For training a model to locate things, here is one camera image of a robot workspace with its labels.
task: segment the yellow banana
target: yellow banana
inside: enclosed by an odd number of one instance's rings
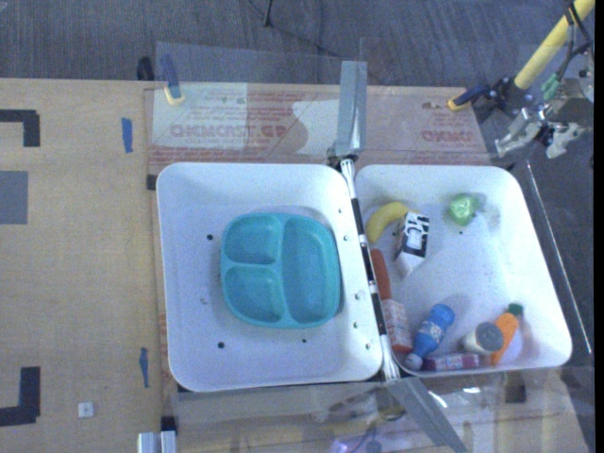
[[[378,208],[369,217],[367,227],[365,228],[369,243],[377,242],[386,227],[394,220],[403,218],[407,214],[407,211],[410,211],[410,209],[400,201],[392,201],[387,205]]]

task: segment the teal plate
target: teal plate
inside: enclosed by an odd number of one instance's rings
[[[290,213],[247,213],[221,243],[228,308],[250,324],[317,327],[340,307],[340,263],[332,233]]]

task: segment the yellow pole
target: yellow pole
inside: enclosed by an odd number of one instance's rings
[[[583,20],[592,8],[596,5],[596,0],[575,0],[575,8],[581,20]],[[526,90],[544,70],[546,65],[558,53],[562,45],[566,42],[566,29],[568,23],[566,17],[562,16],[556,26],[545,37],[539,48],[525,64],[522,70],[517,74],[513,83],[518,89]]]

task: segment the gray floor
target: gray floor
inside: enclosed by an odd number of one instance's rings
[[[0,0],[0,76],[136,79],[138,59],[154,59],[168,42],[348,59],[363,53],[374,84],[471,87],[513,76],[563,12],[563,0],[274,0],[265,27],[264,2]],[[585,24],[593,35],[593,12]],[[536,80],[537,99],[561,59]],[[508,122],[497,112],[485,121],[488,146]],[[557,245],[542,243],[576,366],[594,361],[593,153],[588,135],[557,159],[540,145],[521,156],[530,158],[545,207],[546,218],[536,220],[552,228]],[[529,184],[518,163],[512,172]]]

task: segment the blue bottle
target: blue bottle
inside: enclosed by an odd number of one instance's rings
[[[436,350],[445,336],[446,329],[454,320],[455,312],[450,307],[436,304],[415,334],[413,351],[405,359],[405,366],[412,371],[419,371],[424,357]]]

